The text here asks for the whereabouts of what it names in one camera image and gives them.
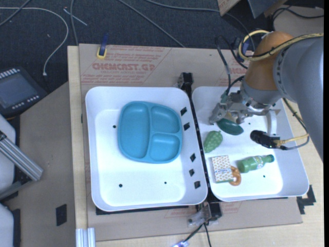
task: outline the blue plate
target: blue plate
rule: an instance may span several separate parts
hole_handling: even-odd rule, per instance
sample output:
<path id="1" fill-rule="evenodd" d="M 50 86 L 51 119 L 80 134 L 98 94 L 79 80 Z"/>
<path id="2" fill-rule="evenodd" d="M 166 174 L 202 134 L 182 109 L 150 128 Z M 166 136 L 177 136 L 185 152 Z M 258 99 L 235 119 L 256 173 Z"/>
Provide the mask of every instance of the blue plate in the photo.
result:
<path id="1" fill-rule="evenodd" d="M 168 163 L 179 156 L 181 143 L 181 121 L 173 109 L 145 101 L 133 101 L 122 108 L 118 144 L 129 159 Z"/>

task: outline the green bottle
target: green bottle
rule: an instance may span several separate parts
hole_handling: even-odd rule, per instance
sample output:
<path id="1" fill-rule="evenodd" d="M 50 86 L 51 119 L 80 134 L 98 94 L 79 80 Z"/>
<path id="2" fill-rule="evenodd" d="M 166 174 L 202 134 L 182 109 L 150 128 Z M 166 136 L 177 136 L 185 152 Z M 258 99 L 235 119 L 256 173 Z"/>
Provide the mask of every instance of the green bottle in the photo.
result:
<path id="1" fill-rule="evenodd" d="M 269 154 L 265 156 L 256 155 L 243 159 L 237 163 L 237 168 L 241 173 L 248 173 L 251 170 L 257 170 L 262 168 L 265 163 L 271 163 L 274 161 L 274 156 Z"/>

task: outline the blue clamp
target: blue clamp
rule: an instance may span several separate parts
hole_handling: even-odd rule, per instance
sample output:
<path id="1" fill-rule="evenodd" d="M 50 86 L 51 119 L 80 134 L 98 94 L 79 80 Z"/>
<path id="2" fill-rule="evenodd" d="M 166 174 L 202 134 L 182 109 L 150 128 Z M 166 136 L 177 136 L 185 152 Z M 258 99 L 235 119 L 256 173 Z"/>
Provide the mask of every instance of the blue clamp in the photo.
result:
<path id="1" fill-rule="evenodd" d="M 107 53 L 106 45 L 107 45 L 107 41 L 108 41 L 108 36 L 109 36 L 108 33 L 105 33 L 104 36 L 103 36 L 102 44 L 98 48 L 98 51 L 97 51 L 97 58 L 98 59 L 101 59 L 101 60 L 105 59 L 105 56 L 106 56 L 106 53 Z"/>

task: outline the black device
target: black device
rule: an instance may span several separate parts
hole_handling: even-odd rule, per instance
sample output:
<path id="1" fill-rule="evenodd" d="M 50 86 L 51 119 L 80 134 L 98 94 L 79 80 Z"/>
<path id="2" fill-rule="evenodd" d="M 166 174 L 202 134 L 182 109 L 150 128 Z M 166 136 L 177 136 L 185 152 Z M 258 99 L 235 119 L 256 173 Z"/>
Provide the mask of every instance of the black device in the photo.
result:
<path id="1" fill-rule="evenodd" d="M 0 114 L 17 116 L 47 95 L 22 67 L 0 69 Z"/>

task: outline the black fabric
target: black fabric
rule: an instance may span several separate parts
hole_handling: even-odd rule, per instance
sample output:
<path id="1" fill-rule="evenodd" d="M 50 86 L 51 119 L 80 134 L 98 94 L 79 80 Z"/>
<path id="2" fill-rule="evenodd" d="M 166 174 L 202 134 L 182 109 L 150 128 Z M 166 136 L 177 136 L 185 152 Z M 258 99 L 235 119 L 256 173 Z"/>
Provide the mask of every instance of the black fabric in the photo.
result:
<path id="1" fill-rule="evenodd" d="M 26 0 L 0 0 L 0 7 L 19 7 Z M 180 43 L 189 48 L 216 48 L 214 38 L 224 36 L 230 43 L 242 38 L 246 31 L 233 17 L 252 31 L 269 29 L 269 19 L 260 15 L 253 18 L 247 0 L 241 0 L 225 16 L 215 12 L 182 11 L 152 5 L 142 0 L 124 0 L 145 14 Z M 162 4 L 218 10 L 217 0 L 153 0 Z M 322 7 L 324 0 L 290 0 L 286 4 Z M 63 41 L 66 28 L 55 15 L 39 10 L 22 10 L 9 22 L 0 26 L 0 68 L 22 66 L 48 92 L 68 80 L 67 46 L 75 45 L 70 23 L 71 0 L 32 0 L 26 7 L 45 8 L 56 12 L 68 23 L 69 36 L 65 44 L 52 56 L 46 67 L 47 83 L 42 76 L 48 56 Z M 0 22 L 14 10 L 0 9 Z M 116 0 L 75 0 L 73 15 L 87 26 L 75 21 L 79 43 L 100 44 L 109 32 L 109 44 L 181 47 L 157 27 Z M 221 48 L 227 49 L 224 41 Z"/>

